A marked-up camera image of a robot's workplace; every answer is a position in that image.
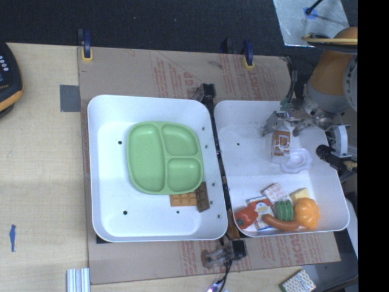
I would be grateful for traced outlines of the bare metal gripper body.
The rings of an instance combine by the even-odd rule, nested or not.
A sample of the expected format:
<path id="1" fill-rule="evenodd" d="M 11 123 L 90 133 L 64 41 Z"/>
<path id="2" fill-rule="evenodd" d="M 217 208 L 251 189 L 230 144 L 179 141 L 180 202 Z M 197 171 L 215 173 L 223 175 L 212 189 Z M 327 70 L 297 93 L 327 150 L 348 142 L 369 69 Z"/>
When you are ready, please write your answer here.
<path id="1" fill-rule="evenodd" d="M 313 125 L 327 129 L 334 122 L 336 115 L 322 110 L 315 103 L 306 103 L 302 100 L 291 100 L 284 112 L 284 118 L 288 122 L 293 120 L 311 119 Z"/>

